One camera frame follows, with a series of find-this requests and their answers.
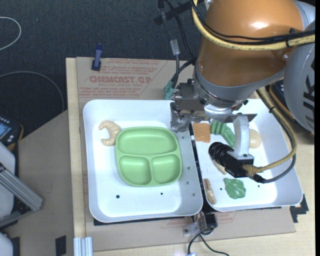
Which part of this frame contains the black cylinder on white bracket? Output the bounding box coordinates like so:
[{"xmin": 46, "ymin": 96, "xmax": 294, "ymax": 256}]
[{"xmin": 208, "ymin": 113, "xmax": 258, "ymax": 179}]

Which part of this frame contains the pale yellow banana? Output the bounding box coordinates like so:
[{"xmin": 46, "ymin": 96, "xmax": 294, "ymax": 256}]
[{"xmin": 212, "ymin": 158, "xmax": 229, "ymax": 176}]

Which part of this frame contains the black block with thin wires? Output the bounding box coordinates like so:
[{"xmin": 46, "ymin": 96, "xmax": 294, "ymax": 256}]
[{"xmin": 204, "ymin": 212, "xmax": 219, "ymax": 230}]

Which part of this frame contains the brown cardboard board red print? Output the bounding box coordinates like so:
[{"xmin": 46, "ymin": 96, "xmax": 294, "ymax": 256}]
[{"xmin": 76, "ymin": 56, "xmax": 297, "ymax": 252}]

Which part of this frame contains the beige croissant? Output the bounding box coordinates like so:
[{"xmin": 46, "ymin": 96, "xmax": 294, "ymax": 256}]
[{"xmin": 98, "ymin": 120, "xmax": 122, "ymax": 147}]

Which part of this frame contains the beige and brown bread stick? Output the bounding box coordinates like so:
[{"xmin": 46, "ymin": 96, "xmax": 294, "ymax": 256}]
[{"xmin": 202, "ymin": 178, "xmax": 217, "ymax": 205}]

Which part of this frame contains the green divided plate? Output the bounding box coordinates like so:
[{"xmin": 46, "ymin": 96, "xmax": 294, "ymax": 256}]
[{"xmin": 114, "ymin": 126, "xmax": 183, "ymax": 188}]

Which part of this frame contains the pale yellow round biscuit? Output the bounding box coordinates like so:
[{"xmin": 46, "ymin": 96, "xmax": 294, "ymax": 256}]
[{"xmin": 248, "ymin": 128, "xmax": 263, "ymax": 149}]

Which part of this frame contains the orange bread slice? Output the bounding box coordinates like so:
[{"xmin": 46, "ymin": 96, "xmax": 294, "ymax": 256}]
[{"xmin": 192, "ymin": 121, "xmax": 212, "ymax": 144}]

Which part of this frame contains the green ribbed vegetable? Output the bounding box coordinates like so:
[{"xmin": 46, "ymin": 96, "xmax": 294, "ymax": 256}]
[{"xmin": 209, "ymin": 119, "xmax": 236, "ymax": 149}]

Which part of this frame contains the green lettuce leaf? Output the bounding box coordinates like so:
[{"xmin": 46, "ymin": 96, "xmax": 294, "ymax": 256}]
[{"xmin": 222, "ymin": 177, "xmax": 247, "ymax": 200}]

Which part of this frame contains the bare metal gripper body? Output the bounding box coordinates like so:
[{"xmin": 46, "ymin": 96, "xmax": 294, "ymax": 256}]
[{"xmin": 172, "ymin": 82, "xmax": 250, "ymax": 120}]

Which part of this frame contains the white plastic tray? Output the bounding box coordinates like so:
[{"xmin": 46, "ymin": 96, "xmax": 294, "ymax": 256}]
[
  {"xmin": 82, "ymin": 98, "xmax": 204, "ymax": 224},
  {"xmin": 190, "ymin": 98, "xmax": 304, "ymax": 213}
]

